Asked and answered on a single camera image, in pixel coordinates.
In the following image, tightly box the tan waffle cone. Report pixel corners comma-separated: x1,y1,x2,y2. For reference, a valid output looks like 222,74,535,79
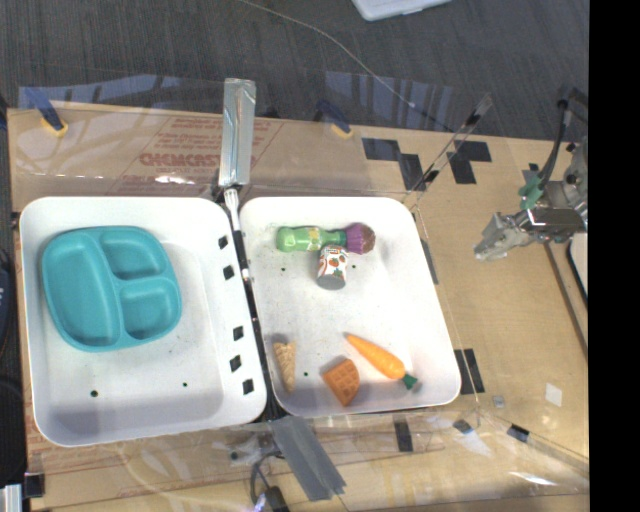
271,340,298,394

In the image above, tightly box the white can strawberry print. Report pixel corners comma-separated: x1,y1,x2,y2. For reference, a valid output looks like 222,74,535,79
315,244,350,292

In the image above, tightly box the brown cardboard board red print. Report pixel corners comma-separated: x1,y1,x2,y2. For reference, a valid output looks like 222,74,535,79
6,101,590,512

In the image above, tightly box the purple and brown cupcake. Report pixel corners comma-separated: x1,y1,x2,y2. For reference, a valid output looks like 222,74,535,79
344,222,377,256

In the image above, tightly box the orange carrot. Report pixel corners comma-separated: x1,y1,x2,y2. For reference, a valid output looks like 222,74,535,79
344,332,419,392

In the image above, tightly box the blue divided plate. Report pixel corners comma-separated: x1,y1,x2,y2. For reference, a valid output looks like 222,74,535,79
40,225,183,353

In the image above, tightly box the white plastic tray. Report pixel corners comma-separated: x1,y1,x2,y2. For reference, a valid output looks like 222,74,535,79
18,195,268,448
238,195,463,419

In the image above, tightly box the orange waffle piece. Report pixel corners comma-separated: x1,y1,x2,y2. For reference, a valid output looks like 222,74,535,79
321,357,362,408

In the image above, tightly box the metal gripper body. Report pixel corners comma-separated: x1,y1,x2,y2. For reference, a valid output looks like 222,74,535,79
527,135,590,242

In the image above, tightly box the green bottle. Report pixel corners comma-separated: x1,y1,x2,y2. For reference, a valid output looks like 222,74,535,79
275,225,350,254

